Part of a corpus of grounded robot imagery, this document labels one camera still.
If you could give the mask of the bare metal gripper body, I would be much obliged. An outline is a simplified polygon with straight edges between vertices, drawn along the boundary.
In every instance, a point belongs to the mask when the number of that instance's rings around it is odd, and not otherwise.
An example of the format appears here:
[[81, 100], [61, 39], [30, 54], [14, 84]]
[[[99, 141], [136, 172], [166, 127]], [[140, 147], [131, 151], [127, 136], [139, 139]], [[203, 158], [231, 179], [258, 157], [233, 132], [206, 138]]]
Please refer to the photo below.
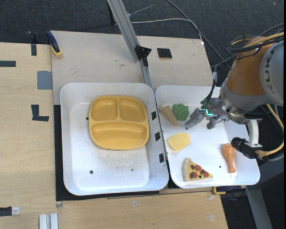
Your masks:
[[236, 108], [227, 99], [211, 98], [205, 109], [207, 119], [218, 117], [222, 121], [231, 120], [240, 125], [246, 122], [246, 111]]

